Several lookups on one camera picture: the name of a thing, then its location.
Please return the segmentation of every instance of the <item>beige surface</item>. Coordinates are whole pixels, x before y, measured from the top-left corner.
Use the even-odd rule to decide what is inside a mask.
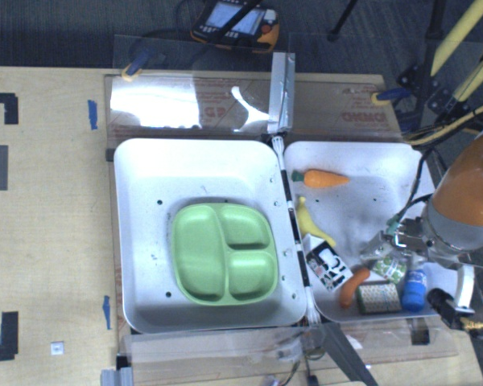
[[[105,162],[106,70],[0,68],[0,92],[19,97],[19,125],[3,124],[9,190],[0,191],[0,318],[19,312],[19,353],[0,362],[0,385],[100,384],[118,347],[109,172]],[[87,101],[97,102],[91,130]],[[111,331],[102,312],[111,301]],[[483,384],[466,334],[458,353],[438,359],[374,364],[381,384]],[[64,341],[64,355],[50,343]],[[322,384],[347,381],[337,368]],[[290,385],[305,384],[301,373]],[[211,385],[261,384],[261,378]]]

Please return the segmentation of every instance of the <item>carrot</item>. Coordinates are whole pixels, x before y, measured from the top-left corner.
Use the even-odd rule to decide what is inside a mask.
[[[366,267],[362,267],[361,269],[354,272],[349,280],[347,280],[344,285],[340,289],[340,297],[338,298],[338,302],[340,303],[340,307],[342,309],[347,309],[351,306],[353,302],[353,295],[356,292],[357,287],[363,283],[366,279],[370,276],[370,270]]]
[[[304,182],[306,186],[314,188],[338,186],[340,184],[346,184],[349,181],[349,178],[344,175],[337,175],[331,171],[317,169],[306,170],[303,175],[294,171],[291,179],[294,182]]]

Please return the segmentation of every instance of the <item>yellow banana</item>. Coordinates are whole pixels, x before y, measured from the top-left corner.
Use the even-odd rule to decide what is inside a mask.
[[[322,232],[313,222],[313,219],[306,208],[306,198],[304,196],[299,197],[299,206],[297,207],[296,213],[297,223],[299,224],[299,230],[302,237],[309,233],[310,235],[324,239],[332,248],[336,246],[336,241],[327,233]]]

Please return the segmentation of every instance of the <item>green plate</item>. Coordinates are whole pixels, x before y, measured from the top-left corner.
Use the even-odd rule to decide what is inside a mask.
[[[277,286],[274,237],[266,218],[251,207],[204,203],[181,209],[171,254],[179,288],[201,305],[259,302]]]

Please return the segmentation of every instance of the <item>handheld device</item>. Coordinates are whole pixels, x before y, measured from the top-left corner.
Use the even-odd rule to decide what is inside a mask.
[[[209,43],[244,5],[247,0],[207,0],[190,32],[194,40]],[[266,53],[274,49],[279,37],[279,20],[275,10],[257,5],[220,39],[220,46],[251,47],[253,52]]]

